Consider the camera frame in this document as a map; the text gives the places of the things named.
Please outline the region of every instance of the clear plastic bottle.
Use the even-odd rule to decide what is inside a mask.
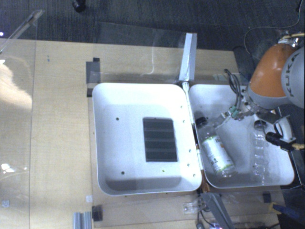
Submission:
[[[196,120],[196,127],[201,149],[205,151],[219,179],[232,177],[237,174],[235,165],[216,133],[214,125],[207,122],[206,118],[200,117]]]
[[[252,143],[251,165],[253,168],[253,180],[264,185],[269,178],[268,157],[266,157],[266,148],[268,142],[265,139],[264,129],[266,122],[257,120],[254,122],[250,132]]]

